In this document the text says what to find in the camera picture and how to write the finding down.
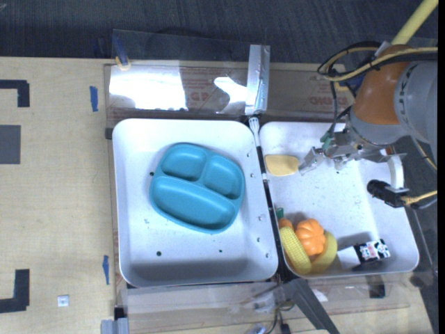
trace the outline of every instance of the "light wood tabletop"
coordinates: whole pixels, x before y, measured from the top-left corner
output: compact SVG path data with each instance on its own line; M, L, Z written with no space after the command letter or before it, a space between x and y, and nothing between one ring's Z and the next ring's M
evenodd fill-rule
M108 63L0 58L0 79L26 80L31 102L17 107L17 90L0 89L0 125L21 126L20 164L0 164L0 299L13 297L15 270L30 271L29 306L0 313L1 334L100 333L101 321L113 318L115 248L104 135ZM96 111L90 87L97 89ZM392 305L380 310L328 306L339 331L432 333L419 290L408 276L388 293ZM69 296L69 305L59 305L59 296ZM292 333L326 333L315 331L305 318L287 322ZM170 333L247 333L250 328L251 323Z

